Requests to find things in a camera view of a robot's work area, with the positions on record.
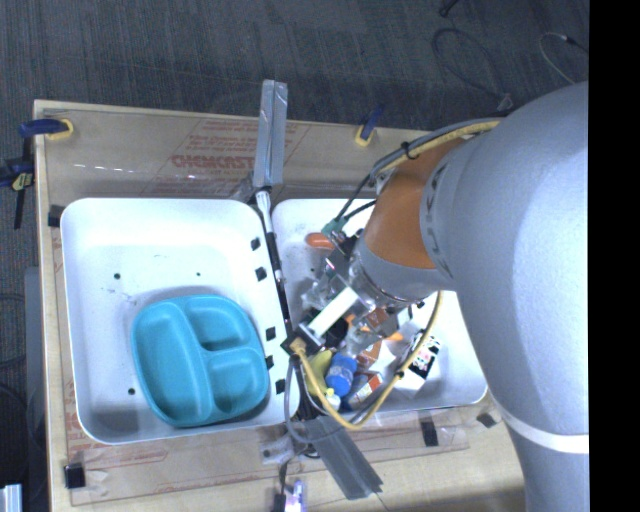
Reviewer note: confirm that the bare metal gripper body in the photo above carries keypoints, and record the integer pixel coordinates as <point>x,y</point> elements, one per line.
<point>376,318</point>

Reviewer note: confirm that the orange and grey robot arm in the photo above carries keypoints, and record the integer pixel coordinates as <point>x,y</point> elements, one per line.
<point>505,240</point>

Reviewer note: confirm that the brown and white carton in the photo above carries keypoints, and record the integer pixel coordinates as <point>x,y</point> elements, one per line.
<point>379,354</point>

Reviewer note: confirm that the white carton with black print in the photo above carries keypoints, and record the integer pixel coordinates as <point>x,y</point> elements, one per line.
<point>425,357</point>

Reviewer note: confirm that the blue can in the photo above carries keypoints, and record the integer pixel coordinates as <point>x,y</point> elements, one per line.
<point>341,372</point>

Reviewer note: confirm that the orange and white packet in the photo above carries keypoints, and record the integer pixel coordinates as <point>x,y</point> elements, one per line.
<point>366,389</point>

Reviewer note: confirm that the yellow banana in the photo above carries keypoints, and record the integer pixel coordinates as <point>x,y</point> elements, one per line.
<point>316,371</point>

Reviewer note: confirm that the small white bottle yellow cap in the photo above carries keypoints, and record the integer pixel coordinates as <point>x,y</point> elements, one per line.
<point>333,401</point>

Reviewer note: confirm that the orange carrot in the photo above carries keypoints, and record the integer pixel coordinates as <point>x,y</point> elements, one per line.
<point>318,241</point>

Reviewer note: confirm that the white plastic tray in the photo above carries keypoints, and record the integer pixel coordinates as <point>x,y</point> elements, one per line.
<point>450,380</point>
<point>100,320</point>

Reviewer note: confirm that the blue divided plate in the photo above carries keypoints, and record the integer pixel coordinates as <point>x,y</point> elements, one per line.
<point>200,360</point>

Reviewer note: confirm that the brown cardboard board red print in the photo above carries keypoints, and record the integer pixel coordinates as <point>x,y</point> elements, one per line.
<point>165,470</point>

